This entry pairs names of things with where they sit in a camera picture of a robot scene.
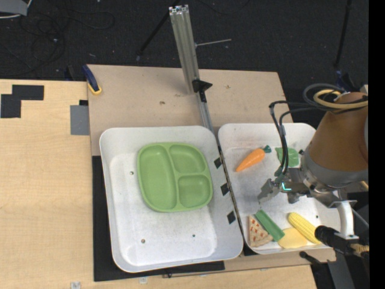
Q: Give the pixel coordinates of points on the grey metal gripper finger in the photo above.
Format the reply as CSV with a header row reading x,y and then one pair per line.
x,y
267,190
296,197

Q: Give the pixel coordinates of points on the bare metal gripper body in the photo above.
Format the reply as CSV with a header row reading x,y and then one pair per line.
x,y
297,184

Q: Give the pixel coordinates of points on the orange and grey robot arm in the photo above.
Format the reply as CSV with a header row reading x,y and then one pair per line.
x,y
340,143

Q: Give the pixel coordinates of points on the white plastic tray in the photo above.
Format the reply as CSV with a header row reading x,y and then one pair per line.
x,y
249,191
168,236

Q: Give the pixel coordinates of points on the green lettuce leaf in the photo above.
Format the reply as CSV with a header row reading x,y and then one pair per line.
x,y
291,158

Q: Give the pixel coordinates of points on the yellow corn cob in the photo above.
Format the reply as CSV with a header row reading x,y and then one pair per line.
x,y
302,226

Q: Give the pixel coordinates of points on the orange carrot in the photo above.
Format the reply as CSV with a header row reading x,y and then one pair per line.
x,y
251,160

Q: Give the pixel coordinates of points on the green celery stick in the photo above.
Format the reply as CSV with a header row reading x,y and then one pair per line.
x,y
270,226

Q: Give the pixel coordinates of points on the pizza slice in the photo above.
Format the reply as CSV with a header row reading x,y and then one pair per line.
x,y
255,235

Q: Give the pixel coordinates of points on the green divided plate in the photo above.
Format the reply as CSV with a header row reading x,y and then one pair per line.
x,y
156,176

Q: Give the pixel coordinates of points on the pale brown flat board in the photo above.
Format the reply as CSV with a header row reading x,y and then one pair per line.
x,y
144,101

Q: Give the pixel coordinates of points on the black cylinder on white bracket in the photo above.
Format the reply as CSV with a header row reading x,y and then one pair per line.
x,y
346,215

